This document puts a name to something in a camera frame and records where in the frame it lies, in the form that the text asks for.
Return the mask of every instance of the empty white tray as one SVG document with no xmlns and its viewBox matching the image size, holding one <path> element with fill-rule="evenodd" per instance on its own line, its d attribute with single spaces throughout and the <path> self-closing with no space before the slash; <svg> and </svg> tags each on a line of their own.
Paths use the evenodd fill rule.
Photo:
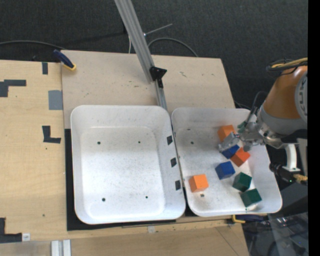
<svg viewBox="0 0 320 256">
<path fill-rule="evenodd" d="M 246 120 L 248 114 L 247 109 L 192 107 L 177 108 L 172 113 L 187 201 L 196 215 L 265 214 L 281 209 L 281 194 L 275 175 L 269 170 L 270 160 L 264 145 L 254 146 L 249 152 L 250 158 L 240 167 L 232 162 L 235 169 L 233 176 L 219 180 L 216 173 L 215 168 L 220 163 L 229 161 L 218 150 L 218 129 L 225 125 L 233 125 L 237 129 L 237 125 Z M 262 201 L 245 207 L 241 192 L 232 187 L 239 172 L 252 177 L 249 189 L 257 188 Z M 199 174 L 206 175 L 209 187 L 202 192 L 191 192 L 189 179 Z"/>
<path fill-rule="evenodd" d="M 159 106 L 81 105 L 70 117 L 74 207 L 87 224 L 185 211 L 171 119 Z"/>
</svg>

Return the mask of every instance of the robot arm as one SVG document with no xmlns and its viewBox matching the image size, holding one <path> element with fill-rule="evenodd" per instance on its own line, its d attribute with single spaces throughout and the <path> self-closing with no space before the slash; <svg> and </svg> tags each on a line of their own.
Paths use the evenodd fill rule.
<svg viewBox="0 0 320 256">
<path fill-rule="evenodd" d="M 238 132 L 231 133 L 219 145 L 222 152 L 239 141 L 250 151 L 255 145 L 270 145 L 285 149 L 287 164 L 271 163 L 269 168 L 287 182 L 307 183 L 308 176 L 308 58 L 287 62 L 279 60 L 267 67 L 276 73 L 275 80 L 264 103 L 258 107 L 254 100 L 245 121 L 238 125 Z M 303 173 L 297 168 L 299 147 Z"/>
</svg>

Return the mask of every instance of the wooden table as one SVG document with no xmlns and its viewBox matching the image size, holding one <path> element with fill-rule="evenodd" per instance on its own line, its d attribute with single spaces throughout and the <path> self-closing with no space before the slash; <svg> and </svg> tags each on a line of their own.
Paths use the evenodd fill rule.
<svg viewBox="0 0 320 256">
<path fill-rule="evenodd" d="M 70 125 L 71 110 L 80 98 L 83 104 L 156 105 L 157 101 L 155 89 L 147 83 L 135 54 L 64 53 L 76 63 L 75 72 L 50 62 L 47 74 L 43 74 L 41 62 L 0 60 L 0 82 L 26 80 L 26 86 L 9 86 L 8 97 L 0 97 L 0 217 L 6 217 L 5 233 L 29 233 L 32 241 L 72 239 L 72 250 L 77 255 L 81 255 L 84 245 L 92 249 L 104 237 L 109 237 L 111 250 L 118 236 L 132 248 L 137 247 L 138 238 L 150 240 L 147 248 L 160 247 L 172 239 L 187 246 L 168 246 L 168 250 L 179 252 L 174 255 L 190 251 L 188 239 L 192 237 L 208 242 L 204 249 L 208 252 L 232 248 L 237 250 L 234 255 L 248 255 L 241 226 L 227 226 L 226 219 L 231 216 L 182 216 L 175 224 L 155 225 L 153 234 L 147 225 L 67 231 L 64 129 Z M 157 67 L 168 70 L 162 80 L 170 114 L 178 107 L 235 107 L 220 59 L 152 57 Z M 80 83 L 86 86 L 77 90 Z M 97 91 L 95 86 L 101 83 L 104 86 L 99 88 L 103 90 Z M 63 110 L 50 110 L 48 92 L 62 88 Z M 50 126 L 51 137 L 61 138 L 61 142 L 44 142 L 42 126 Z M 224 242 L 213 243 L 211 237 Z M 102 248 L 107 244 L 101 242 Z"/>
</svg>

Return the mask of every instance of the green cube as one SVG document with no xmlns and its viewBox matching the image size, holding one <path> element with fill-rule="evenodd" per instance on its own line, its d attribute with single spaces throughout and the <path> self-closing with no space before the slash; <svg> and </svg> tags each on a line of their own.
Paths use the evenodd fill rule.
<svg viewBox="0 0 320 256">
<path fill-rule="evenodd" d="M 256 188 L 247 190 L 240 195 L 245 207 L 260 202 L 262 200 L 258 190 Z"/>
<path fill-rule="evenodd" d="M 235 176 L 232 187 L 240 190 L 241 192 L 245 192 L 248 188 L 250 188 L 251 180 L 251 176 L 240 172 Z"/>
</svg>

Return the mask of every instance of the blue cube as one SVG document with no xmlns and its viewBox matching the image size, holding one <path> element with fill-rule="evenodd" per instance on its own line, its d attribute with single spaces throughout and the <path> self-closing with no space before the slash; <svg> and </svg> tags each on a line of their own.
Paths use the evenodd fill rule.
<svg viewBox="0 0 320 256">
<path fill-rule="evenodd" d="M 239 148 L 240 147 L 238 145 L 234 145 L 221 152 L 221 154 L 224 155 L 226 159 L 230 159 L 238 151 Z"/>
<path fill-rule="evenodd" d="M 223 180 L 231 177 L 236 173 L 231 161 L 222 162 L 215 168 L 216 174 L 219 177 L 219 180 Z"/>
</svg>

